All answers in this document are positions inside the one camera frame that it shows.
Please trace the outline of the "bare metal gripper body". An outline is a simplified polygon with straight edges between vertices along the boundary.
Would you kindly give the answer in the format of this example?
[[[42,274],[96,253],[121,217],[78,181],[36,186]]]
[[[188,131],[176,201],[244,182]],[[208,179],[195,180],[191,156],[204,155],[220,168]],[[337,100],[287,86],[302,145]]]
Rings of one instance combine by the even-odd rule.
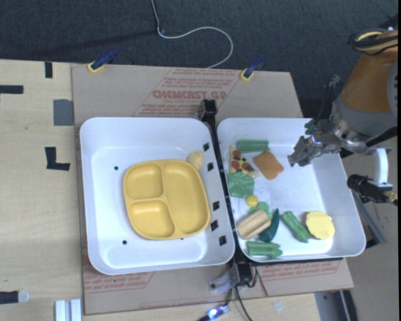
[[[334,124],[305,125],[302,138],[302,155],[321,156],[346,150],[364,154],[367,151],[366,137],[348,126]]]

